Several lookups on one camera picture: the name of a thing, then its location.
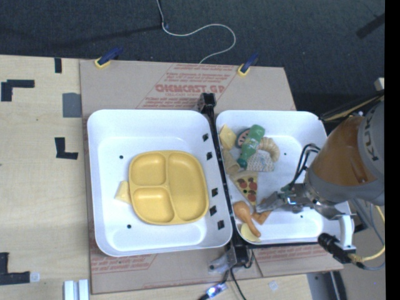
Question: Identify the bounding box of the pizza slice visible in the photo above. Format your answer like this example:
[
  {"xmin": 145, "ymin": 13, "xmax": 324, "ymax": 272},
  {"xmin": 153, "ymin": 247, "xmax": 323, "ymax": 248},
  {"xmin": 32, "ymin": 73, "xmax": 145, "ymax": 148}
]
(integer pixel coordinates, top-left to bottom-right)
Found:
[{"xmin": 233, "ymin": 173, "xmax": 259, "ymax": 208}]

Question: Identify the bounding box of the yellow cheese wedge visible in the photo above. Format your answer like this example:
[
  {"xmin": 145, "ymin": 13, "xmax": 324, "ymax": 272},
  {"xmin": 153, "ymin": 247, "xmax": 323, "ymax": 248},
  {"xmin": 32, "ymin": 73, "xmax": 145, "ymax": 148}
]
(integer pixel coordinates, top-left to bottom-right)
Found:
[
  {"xmin": 218, "ymin": 124, "xmax": 238, "ymax": 151},
  {"xmin": 113, "ymin": 181, "xmax": 132, "ymax": 204}
]

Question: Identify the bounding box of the black block with thin wires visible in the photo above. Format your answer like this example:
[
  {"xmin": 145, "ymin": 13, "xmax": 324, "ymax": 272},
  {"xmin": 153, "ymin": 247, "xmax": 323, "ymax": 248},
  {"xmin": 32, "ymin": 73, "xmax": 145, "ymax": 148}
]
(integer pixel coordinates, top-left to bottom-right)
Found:
[
  {"xmin": 196, "ymin": 92, "xmax": 218, "ymax": 114},
  {"xmin": 231, "ymin": 242, "xmax": 254, "ymax": 268}
]

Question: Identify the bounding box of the yellow divided plate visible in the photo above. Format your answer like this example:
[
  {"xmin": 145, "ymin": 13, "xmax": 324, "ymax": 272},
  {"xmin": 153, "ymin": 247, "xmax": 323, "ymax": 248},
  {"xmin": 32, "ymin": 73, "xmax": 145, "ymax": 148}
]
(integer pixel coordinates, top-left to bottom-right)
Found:
[{"xmin": 127, "ymin": 150, "xmax": 210, "ymax": 226}]

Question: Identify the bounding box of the white plastic tray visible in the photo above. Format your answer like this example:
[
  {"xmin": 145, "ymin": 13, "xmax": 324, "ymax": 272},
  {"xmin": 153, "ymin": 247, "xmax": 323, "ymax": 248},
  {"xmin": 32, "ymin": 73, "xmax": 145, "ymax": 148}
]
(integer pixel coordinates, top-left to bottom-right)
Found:
[
  {"xmin": 215, "ymin": 109, "xmax": 356, "ymax": 246},
  {"xmin": 86, "ymin": 109, "xmax": 234, "ymax": 258}
]

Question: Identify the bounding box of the green bottle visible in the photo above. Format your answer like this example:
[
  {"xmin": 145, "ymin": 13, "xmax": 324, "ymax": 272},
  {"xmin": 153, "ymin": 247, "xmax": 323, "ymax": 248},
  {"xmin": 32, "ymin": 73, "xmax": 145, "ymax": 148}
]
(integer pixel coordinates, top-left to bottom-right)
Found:
[{"xmin": 236, "ymin": 124, "xmax": 266, "ymax": 170}]

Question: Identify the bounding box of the orange chicken drumstick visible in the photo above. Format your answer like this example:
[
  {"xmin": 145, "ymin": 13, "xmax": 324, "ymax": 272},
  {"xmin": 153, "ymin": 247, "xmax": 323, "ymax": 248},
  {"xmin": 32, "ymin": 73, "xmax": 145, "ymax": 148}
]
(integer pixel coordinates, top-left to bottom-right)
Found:
[{"xmin": 232, "ymin": 200, "xmax": 262, "ymax": 239}]

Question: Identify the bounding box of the beige ice cream cone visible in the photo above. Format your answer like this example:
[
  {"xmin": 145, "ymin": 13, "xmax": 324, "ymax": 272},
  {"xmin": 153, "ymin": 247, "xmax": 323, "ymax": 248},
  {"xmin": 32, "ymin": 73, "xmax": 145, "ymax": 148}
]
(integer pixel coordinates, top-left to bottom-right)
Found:
[{"xmin": 222, "ymin": 148, "xmax": 244, "ymax": 175}]

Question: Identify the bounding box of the brown cardboard board red print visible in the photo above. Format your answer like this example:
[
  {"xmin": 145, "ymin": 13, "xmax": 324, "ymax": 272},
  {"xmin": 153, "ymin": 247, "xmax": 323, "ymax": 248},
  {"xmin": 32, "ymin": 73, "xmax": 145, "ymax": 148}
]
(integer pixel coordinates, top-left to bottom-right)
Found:
[{"xmin": 79, "ymin": 59, "xmax": 345, "ymax": 295}]

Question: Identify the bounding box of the black cylinder on white bracket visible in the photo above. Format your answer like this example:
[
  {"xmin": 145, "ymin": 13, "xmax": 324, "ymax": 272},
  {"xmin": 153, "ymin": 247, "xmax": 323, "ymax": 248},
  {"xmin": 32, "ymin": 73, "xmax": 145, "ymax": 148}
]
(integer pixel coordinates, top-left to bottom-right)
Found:
[{"xmin": 317, "ymin": 213, "xmax": 357, "ymax": 264}]

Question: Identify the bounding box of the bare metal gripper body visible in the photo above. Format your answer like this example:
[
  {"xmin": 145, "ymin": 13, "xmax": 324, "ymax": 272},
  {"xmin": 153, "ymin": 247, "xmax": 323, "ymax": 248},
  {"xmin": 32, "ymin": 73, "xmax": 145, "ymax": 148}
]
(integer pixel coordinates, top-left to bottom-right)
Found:
[{"xmin": 274, "ymin": 182, "xmax": 317, "ymax": 214}]

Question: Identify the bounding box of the orange curved toy food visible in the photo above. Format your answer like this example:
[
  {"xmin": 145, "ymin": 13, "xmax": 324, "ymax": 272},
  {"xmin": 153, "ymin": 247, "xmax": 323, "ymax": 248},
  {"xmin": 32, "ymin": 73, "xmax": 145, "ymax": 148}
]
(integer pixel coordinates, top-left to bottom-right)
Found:
[{"xmin": 251, "ymin": 209, "xmax": 273, "ymax": 226}]

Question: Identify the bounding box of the grey white bread slice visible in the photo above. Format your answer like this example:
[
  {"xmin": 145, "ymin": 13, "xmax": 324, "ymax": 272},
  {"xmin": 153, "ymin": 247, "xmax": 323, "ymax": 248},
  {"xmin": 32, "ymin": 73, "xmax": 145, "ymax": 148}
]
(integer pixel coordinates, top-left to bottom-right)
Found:
[{"xmin": 246, "ymin": 151, "xmax": 276, "ymax": 173}]

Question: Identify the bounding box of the yellow potato chip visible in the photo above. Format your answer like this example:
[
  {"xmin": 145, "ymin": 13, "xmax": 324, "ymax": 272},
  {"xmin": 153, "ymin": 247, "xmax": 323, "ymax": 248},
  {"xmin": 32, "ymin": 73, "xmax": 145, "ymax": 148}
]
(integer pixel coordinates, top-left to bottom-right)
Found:
[{"xmin": 240, "ymin": 222, "xmax": 262, "ymax": 243}]

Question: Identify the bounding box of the beige croissant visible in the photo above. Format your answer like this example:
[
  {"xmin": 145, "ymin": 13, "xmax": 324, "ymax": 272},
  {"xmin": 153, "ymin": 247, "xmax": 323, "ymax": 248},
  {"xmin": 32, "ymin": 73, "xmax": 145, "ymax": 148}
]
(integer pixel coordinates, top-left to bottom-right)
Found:
[{"xmin": 258, "ymin": 136, "xmax": 281, "ymax": 163}]

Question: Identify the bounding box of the red watermelon slice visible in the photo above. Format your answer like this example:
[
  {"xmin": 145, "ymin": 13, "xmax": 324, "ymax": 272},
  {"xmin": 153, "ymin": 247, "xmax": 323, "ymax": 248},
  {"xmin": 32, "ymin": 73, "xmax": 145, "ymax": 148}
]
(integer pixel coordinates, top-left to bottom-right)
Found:
[{"xmin": 234, "ymin": 127, "xmax": 251, "ymax": 149}]

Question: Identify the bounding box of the thin black rod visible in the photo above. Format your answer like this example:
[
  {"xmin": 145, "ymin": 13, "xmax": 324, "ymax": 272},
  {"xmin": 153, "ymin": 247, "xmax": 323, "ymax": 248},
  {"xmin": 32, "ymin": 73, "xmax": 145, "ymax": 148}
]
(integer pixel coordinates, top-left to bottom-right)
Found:
[{"xmin": 202, "ymin": 103, "xmax": 249, "ymax": 264}]

